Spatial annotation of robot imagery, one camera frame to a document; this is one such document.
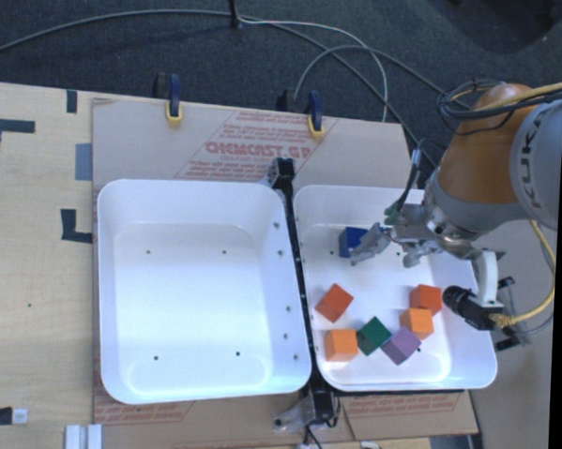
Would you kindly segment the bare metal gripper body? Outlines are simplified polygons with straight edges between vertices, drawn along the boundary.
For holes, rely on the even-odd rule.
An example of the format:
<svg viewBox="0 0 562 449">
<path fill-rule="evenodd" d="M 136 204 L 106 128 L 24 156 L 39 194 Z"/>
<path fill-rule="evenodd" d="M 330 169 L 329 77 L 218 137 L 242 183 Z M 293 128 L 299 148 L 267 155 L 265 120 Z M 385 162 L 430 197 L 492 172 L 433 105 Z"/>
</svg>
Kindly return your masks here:
<svg viewBox="0 0 562 449">
<path fill-rule="evenodd" d="M 438 252 L 460 260 L 478 256 L 478 249 L 473 246 L 477 235 L 450 222 L 438 206 L 405 204 L 391 228 L 391 237 L 409 257 Z"/>
</svg>

